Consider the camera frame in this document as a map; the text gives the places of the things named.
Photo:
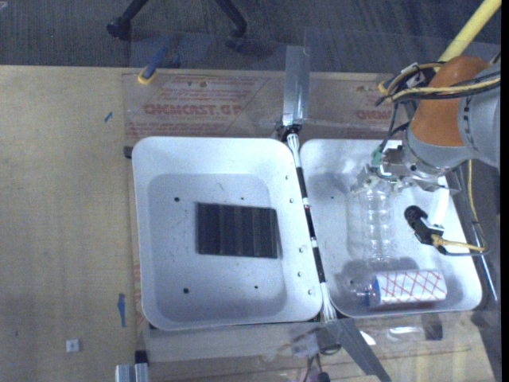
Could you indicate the brown cardboard board red print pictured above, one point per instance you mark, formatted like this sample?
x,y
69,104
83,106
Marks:
x,y
199,106

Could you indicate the black cylinder on white bracket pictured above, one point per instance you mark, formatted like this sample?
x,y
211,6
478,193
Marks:
x,y
417,219

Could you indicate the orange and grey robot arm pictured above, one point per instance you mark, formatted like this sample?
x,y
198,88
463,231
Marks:
x,y
441,114

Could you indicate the clear plastic bottle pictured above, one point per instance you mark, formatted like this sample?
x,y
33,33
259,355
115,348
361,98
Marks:
x,y
371,225

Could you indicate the bottle with red white label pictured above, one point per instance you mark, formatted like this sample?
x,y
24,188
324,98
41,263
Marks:
x,y
409,287

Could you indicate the thin black and white rod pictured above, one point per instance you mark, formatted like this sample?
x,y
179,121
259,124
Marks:
x,y
306,205

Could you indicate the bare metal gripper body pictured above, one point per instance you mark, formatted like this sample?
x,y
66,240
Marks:
x,y
397,159

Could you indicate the white plastic tray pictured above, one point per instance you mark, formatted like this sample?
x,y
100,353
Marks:
x,y
334,237
222,293

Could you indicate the black chair base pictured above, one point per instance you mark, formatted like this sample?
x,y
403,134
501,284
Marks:
x,y
222,2

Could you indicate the black ribbed rectangular pad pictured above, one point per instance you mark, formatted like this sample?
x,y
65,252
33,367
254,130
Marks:
x,y
238,230

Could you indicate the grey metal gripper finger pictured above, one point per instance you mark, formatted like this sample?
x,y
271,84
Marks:
x,y
366,177
394,183

